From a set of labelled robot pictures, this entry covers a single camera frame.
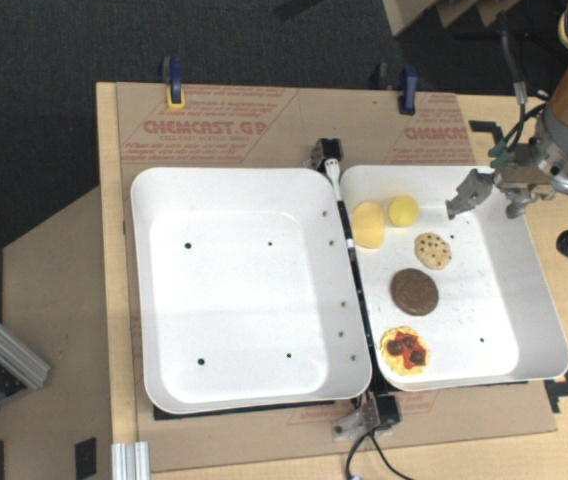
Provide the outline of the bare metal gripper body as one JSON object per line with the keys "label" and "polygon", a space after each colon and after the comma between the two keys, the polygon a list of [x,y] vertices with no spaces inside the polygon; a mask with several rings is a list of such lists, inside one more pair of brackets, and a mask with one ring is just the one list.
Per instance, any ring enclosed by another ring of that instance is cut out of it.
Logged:
{"label": "bare metal gripper body", "polygon": [[495,169],[493,182],[502,191],[520,190],[533,200],[568,196],[568,155],[553,141],[532,137]]}

